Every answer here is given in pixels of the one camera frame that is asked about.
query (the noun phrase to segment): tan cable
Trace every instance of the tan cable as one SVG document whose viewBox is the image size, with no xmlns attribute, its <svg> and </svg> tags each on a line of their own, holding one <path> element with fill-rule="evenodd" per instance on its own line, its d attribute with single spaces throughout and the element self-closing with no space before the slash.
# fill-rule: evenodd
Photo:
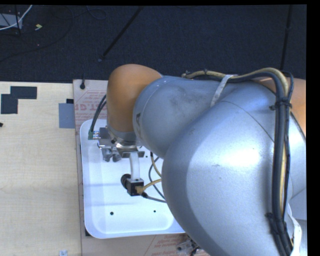
<svg viewBox="0 0 320 256">
<path fill-rule="evenodd" d="M 154 185 L 154 184 L 157 184 L 157 183 L 161 182 L 161 180 L 162 180 L 162 179 L 159 178 L 159 179 L 156 179 L 156 180 L 148 183 L 147 185 L 144 185 L 144 186 L 136 186 L 136 187 L 135 187 L 135 190 L 137 191 L 138 194 L 141 195 L 147 188 L 149 188 L 150 186 L 152 186 L 152 185 Z"/>
<path fill-rule="evenodd" d="M 150 157 L 151 157 L 152 166 L 153 166 L 154 170 L 155 170 L 156 173 L 161 177 L 161 173 L 160 173 L 160 171 L 158 170 L 158 168 L 157 168 L 157 166 L 156 166 L 156 162 L 155 162 L 155 159 L 154 159 L 154 155 L 153 155 L 153 154 L 150 154 Z"/>
<path fill-rule="evenodd" d="M 281 180 L 280 180 L 280 208 L 282 215 L 284 214 L 285 203 L 284 199 L 284 187 L 285 187 L 285 177 L 286 177 L 286 146 L 283 147 L 283 157 L 282 157 L 282 165 L 281 165 Z"/>
<path fill-rule="evenodd" d="M 288 96 L 288 92 L 289 92 L 289 85 L 288 85 L 288 81 L 286 79 L 286 77 L 284 76 L 284 74 L 282 74 L 278 69 L 273 68 L 273 67 L 265 67 L 247 74 L 242 74 L 242 75 L 235 75 L 233 77 L 230 78 L 230 80 L 232 79 L 238 79 L 238 78 L 244 78 L 247 76 L 251 76 L 257 73 L 262 73 L 262 72 L 269 72 L 269 73 L 273 73 L 274 75 L 276 75 L 283 87 L 283 91 L 285 96 Z M 210 70 L 201 70 L 201 71 L 196 71 L 190 74 L 182 74 L 183 78 L 188 78 L 188 79 L 192 79 L 196 76 L 203 76 L 203 75 L 208 75 L 208 76 L 214 76 L 214 77 L 218 77 L 218 78 L 224 78 L 226 76 L 226 74 L 224 73 L 220 73 L 220 72 L 216 72 L 216 71 L 210 71 Z"/>
</svg>

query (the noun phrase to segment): wooden board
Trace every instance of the wooden board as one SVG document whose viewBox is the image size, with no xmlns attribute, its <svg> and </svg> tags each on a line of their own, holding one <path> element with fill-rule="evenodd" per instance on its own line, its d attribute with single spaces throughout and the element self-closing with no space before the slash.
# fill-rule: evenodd
<svg viewBox="0 0 320 256">
<path fill-rule="evenodd" d="M 80 256 L 75 129 L 59 128 L 73 85 L 0 82 L 0 94 L 11 86 L 37 87 L 37 99 L 0 114 L 0 255 Z"/>
</svg>

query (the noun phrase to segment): black carpet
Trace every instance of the black carpet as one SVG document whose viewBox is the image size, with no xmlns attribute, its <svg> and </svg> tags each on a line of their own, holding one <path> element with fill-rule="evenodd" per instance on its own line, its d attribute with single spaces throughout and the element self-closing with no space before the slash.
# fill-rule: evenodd
<svg viewBox="0 0 320 256">
<path fill-rule="evenodd" d="M 0 14 L 28 7 L 3 4 Z M 289 22 L 290 5 L 144 6 L 110 48 L 138 8 L 33 5 L 20 29 L 0 27 L 0 81 L 108 80 L 128 63 L 173 76 L 273 67 L 306 79 L 306 4 L 292 5 Z"/>
</svg>

